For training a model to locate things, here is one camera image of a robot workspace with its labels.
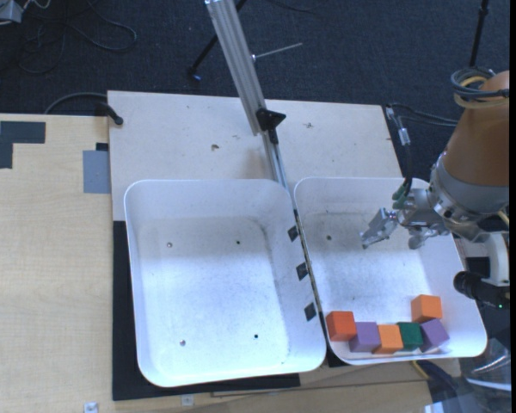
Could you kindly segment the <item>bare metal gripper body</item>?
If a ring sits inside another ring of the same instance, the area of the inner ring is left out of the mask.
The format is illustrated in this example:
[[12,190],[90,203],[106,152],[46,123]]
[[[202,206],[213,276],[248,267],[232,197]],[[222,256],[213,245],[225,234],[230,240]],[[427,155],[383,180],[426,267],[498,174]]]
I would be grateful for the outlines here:
[[402,208],[396,213],[398,224],[414,237],[434,237],[470,233],[470,219],[462,208],[443,189],[433,186],[412,188]]

